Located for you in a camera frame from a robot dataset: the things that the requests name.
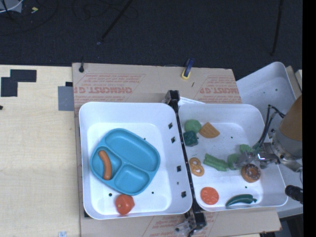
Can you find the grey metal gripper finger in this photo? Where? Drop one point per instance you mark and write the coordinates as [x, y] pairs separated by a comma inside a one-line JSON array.
[[249, 155], [239, 164]]

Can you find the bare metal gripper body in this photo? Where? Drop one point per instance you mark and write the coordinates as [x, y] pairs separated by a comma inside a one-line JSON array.
[[267, 155]]

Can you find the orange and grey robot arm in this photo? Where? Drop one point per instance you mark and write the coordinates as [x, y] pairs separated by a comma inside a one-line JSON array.
[[292, 122]]

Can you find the light green round toy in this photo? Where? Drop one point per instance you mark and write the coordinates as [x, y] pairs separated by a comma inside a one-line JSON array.
[[231, 160]]

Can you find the green ribbed toy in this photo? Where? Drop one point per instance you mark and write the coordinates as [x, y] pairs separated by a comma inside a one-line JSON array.
[[245, 147]]

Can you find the brown doughnut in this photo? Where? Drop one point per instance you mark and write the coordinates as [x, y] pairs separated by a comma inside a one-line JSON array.
[[251, 173]]

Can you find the dark green pea pod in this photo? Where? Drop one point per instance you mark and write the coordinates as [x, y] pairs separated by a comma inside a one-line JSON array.
[[240, 199]]

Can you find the white plastic tray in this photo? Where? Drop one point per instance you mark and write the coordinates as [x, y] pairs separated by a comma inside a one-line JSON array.
[[158, 117], [234, 122]]

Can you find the yellow pretzel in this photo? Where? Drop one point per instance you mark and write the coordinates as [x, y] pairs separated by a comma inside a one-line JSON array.
[[197, 169]]

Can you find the orange waffle slice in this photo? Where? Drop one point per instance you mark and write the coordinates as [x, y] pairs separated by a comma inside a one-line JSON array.
[[209, 131]]

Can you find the dark green broccoli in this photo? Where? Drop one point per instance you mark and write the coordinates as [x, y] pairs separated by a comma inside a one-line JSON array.
[[190, 138]]

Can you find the thin black rod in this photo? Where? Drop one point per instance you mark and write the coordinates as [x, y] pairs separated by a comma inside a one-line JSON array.
[[184, 152]]

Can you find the light green lettuce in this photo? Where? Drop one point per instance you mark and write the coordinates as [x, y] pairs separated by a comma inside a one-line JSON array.
[[193, 126]]

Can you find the blue divided plate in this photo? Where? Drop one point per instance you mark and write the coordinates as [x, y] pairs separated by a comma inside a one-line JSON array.
[[133, 147]]

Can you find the red tomato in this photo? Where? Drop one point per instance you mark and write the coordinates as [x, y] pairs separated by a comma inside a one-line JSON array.
[[124, 204]]

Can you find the orange sausage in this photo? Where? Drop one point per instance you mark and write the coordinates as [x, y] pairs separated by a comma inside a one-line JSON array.
[[106, 163]]

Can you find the brown cardboard board red print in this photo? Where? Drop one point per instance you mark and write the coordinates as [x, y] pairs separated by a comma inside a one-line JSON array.
[[118, 85]]

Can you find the black cylinder on white bracket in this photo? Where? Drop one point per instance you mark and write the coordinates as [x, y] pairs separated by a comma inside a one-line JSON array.
[[294, 193]]

